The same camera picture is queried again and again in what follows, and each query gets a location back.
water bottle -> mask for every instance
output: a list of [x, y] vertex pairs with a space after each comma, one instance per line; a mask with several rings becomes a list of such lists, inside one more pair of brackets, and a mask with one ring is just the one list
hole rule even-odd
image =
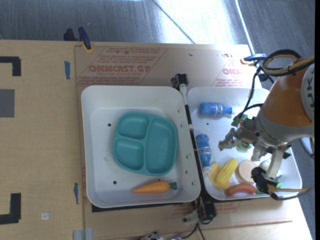
[[227, 107], [220, 103], [202, 102], [199, 106], [199, 113], [203, 116], [220, 117], [224, 114], [233, 114], [233, 110], [232, 107]]
[[210, 173], [211, 148], [209, 145], [209, 137], [206, 134], [199, 134], [195, 137], [195, 141], [202, 163], [202, 170], [205, 174]]

red sausage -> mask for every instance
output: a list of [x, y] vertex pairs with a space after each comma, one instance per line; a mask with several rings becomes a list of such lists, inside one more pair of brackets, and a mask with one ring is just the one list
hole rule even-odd
[[238, 192], [247, 192], [249, 194], [253, 194], [256, 192], [256, 190], [257, 189], [255, 186], [242, 183], [242, 184], [233, 185], [233, 186], [227, 188], [224, 191], [224, 193], [226, 196], [232, 196], [233, 194], [238, 193]]

table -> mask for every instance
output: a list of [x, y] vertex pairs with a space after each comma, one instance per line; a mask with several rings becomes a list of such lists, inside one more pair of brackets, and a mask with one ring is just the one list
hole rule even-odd
[[[92, 44], [93, 47], [175, 48], [186, 52], [214, 51], [218, 48], [214, 45]], [[7, 220], [7, 223], [0, 224], [0, 237], [72, 239], [74, 230], [86, 228], [93, 228], [94, 239], [138, 239], [144, 233], [153, 231], [158, 231], [165, 239], [182, 231], [187, 234], [192, 226], [184, 227], [178, 223], [179, 220], [150, 221], [147, 218], [149, 208], [131, 211], [132, 217], [127, 218], [122, 217], [126, 211], [107, 211], [114, 215], [114, 221], [110, 221], [110, 228], [104, 224], [104, 231], [118, 234], [105, 237], [101, 228], [95, 229], [95, 223], [99, 224], [103, 213], [86, 219], [90, 211], [87, 211], [88, 206], [84, 205], [85, 197], [82, 195], [85, 185], [75, 65], [77, 46], [81, 46], [78, 41], [0, 40], [1, 57], [18, 57], [21, 60], [21, 76], [19, 72], [13, 73], [12, 63], [0, 63], [0, 90], [10, 90], [11, 97], [14, 95], [10, 117], [0, 117], [0, 221]], [[233, 48], [226, 46], [222, 51]], [[248, 51], [245, 46], [238, 48]], [[19, 197], [20, 218], [16, 214], [17, 210], [19, 213]], [[207, 240], [257, 237], [268, 240], [290, 237], [311, 239], [297, 198], [277, 204], [271, 199], [238, 203], [239, 210], [259, 207], [256, 212], [261, 213], [261, 220], [253, 223], [255, 225], [241, 225], [239, 221], [224, 223], [226, 218], [218, 214], [213, 221], [217, 228], [210, 225], [201, 227]], [[270, 214], [273, 214], [272, 217], [277, 212], [285, 218], [281, 220], [275, 216], [278, 223], [274, 223], [275, 220], [269, 220]], [[144, 224], [144, 231], [127, 232], [130, 229], [127, 225], [134, 220], [135, 214], [140, 216], [136, 217], [140, 218], [139, 224], [147, 223]], [[121, 228], [118, 224], [117, 228], [111, 228], [120, 221], [125, 226]], [[196, 232], [190, 239], [201, 239], [201, 235]]]

black corner marker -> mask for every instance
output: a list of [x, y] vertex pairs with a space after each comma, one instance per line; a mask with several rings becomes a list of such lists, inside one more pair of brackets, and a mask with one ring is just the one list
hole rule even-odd
[[0, 63], [12, 63], [12, 76], [21, 77], [21, 59], [16, 56], [0, 56]]
[[18, 223], [21, 219], [21, 193], [11, 194], [9, 214], [0, 215], [0, 225]]

gray square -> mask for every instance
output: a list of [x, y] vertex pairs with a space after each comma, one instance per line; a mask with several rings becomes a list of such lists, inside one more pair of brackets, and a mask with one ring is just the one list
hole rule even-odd
[[15, 90], [0, 89], [0, 118], [15, 117]]

